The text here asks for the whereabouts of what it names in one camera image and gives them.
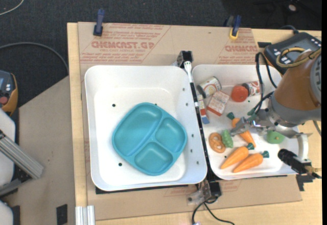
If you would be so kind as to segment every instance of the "carrot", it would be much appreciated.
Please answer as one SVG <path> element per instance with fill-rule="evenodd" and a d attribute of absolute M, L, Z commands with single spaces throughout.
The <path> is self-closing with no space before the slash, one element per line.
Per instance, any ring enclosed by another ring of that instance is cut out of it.
<path fill-rule="evenodd" d="M 264 151 L 261 153 L 251 154 L 248 156 L 244 161 L 242 161 L 234 170 L 233 172 L 240 172 L 243 170 L 248 170 L 250 168 L 259 166 L 264 161 L 264 158 L 268 158 L 269 153 L 267 151 Z"/>
<path fill-rule="evenodd" d="M 238 147 L 228 156 L 228 158 L 224 161 L 220 168 L 225 169 L 227 167 L 230 167 L 234 163 L 244 160 L 246 157 L 248 157 L 250 149 L 254 149 L 252 143 L 249 143 L 247 146 Z"/>
<path fill-rule="evenodd" d="M 239 118 L 235 118 L 234 114 L 232 112 L 227 114 L 227 117 L 231 119 L 231 125 L 233 128 L 236 127 L 236 123 L 239 122 Z M 240 136 L 247 142 L 247 143 L 252 143 L 254 147 L 256 147 L 256 144 L 254 142 L 254 139 L 250 133 L 249 130 L 245 131 L 244 133 L 240 133 Z"/>

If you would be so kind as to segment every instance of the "teal divided plate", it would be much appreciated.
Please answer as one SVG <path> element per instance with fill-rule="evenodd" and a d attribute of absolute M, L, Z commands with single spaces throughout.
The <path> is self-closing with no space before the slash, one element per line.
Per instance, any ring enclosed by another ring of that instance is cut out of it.
<path fill-rule="evenodd" d="M 141 103 L 131 109 L 112 135 L 115 151 L 136 169 L 152 176 L 168 171 L 186 142 L 184 127 L 151 103 Z"/>

